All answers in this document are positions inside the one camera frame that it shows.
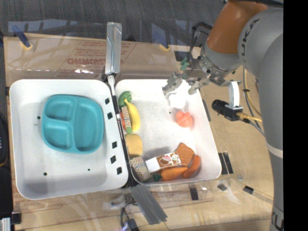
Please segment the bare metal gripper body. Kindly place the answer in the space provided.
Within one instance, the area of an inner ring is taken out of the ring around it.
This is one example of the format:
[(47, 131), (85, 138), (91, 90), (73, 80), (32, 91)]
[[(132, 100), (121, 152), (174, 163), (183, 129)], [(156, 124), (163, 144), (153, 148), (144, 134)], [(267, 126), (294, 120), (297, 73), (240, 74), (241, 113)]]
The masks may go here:
[(203, 85), (214, 83), (218, 86), (226, 86), (226, 76), (237, 70), (240, 65), (238, 60), (216, 63), (209, 59), (184, 59), (181, 61), (183, 77), (187, 81), (195, 81)]

